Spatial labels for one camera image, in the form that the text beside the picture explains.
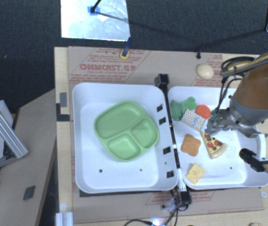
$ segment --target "cardboard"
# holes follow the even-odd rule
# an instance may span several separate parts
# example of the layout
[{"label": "cardboard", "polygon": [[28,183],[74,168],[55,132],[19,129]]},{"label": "cardboard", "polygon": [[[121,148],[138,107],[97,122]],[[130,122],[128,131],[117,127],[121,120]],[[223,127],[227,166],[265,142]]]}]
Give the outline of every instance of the cardboard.
[{"label": "cardboard", "polygon": [[[202,53],[201,59],[191,52],[130,50],[127,60],[119,58],[118,48],[68,48],[69,94],[81,82],[153,84],[159,73],[169,74],[173,86],[219,87],[220,65],[237,55]],[[211,80],[197,76],[198,64],[210,64],[215,74]],[[73,112],[71,115],[71,169],[74,223],[168,217],[162,205],[171,199],[170,192],[146,192],[115,195],[85,195],[74,179]],[[198,215],[263,210],[258,188],[194,191],[193,203],[179,215]]]}]

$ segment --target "blue clip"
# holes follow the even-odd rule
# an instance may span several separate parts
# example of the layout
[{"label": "blue clip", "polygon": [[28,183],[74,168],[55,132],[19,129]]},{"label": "blue clip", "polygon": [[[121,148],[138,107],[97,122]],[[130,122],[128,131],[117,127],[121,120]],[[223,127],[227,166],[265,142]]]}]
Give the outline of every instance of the blue clip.
[{"label": "blue clip", "polygon": [[92,16],[96,16],[97,13],[100,13],[100,12],[101,12],[100,8],[99,8],[99,7],[96,7],[95,12],[92,13],[92,12],[91,12],[91,8],[93,8],[93,6],[89,6],[89,7],[87,7],[87,9],[88,9],[88,13],[89,13],[90,15],[92,15]]},{"label": "blue clip", "polygon": [[126,42],[125,48],[121,51],[121,54],[120,54],[120,57],[122,59],[127,59],[128,58],[128,56],[129,56],[129,48],[130,48],[131,43],[132,43],[132,38],[129,37],[128,41]]}]

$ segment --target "pizza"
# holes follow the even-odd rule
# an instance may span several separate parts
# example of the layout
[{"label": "pizza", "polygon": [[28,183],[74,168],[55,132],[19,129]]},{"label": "pizza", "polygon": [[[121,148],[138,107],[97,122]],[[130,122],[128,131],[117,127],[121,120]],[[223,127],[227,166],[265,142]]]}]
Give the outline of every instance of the pizza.
[{"label": "pizza", "polygon": [[201,135],[211,159],[219,157],[226,151],[227,144],[222,143],[210,135],[206,135],[203,131],[201,131]]}]

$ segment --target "black fabric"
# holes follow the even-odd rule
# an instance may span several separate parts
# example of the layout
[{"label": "black fabric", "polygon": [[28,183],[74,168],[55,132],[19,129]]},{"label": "black fabric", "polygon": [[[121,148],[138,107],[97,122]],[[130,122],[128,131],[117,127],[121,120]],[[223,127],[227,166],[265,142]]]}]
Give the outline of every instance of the black fabric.
[{"label": "black fabric", "polygon": [[[126,0],[131,48],[268,52],[268,0]],[[54,47],[122,48],[122,42],[63,39],[60,0],[0,0],[0,99],[10,110],[55,87]]]}]

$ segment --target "brown toy bread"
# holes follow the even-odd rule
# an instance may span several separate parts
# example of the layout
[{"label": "brown toy bread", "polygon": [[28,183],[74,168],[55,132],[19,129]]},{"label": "brown toy bread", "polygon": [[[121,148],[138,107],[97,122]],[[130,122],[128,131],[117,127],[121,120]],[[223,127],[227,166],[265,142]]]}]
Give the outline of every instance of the brown toy bread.
[{"label": "brown toy bread", "polygon": [[197,156],[199,152],[199,147],[201,145],[201,141],[195,139],[192,135],[186,134],[183,140],[181,151],[187,153],[191,156]]}]

